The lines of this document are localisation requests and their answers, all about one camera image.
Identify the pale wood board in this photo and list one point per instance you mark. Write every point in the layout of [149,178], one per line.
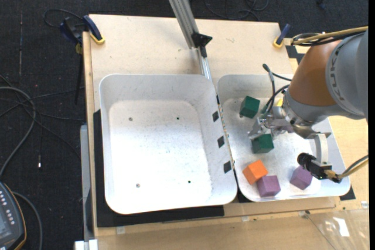
[146,47]

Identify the black cylinder on white bracket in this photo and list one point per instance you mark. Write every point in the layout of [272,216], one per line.
[319,168]

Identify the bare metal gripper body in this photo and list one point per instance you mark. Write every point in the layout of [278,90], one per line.
[282,121]

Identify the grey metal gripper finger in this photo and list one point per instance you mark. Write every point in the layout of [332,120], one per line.
[273,132]
[256,127]

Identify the purple cube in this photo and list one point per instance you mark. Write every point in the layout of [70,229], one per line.
[268,186]
[300,178]

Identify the orange cube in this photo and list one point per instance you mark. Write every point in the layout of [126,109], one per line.
[255,171]

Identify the white plastic tray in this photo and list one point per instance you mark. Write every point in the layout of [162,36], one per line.
[281,161]
[158,149]

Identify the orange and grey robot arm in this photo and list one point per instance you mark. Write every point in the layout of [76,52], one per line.
[328,79]

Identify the green cube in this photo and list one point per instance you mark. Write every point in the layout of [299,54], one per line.
[262,144]
[249,106]

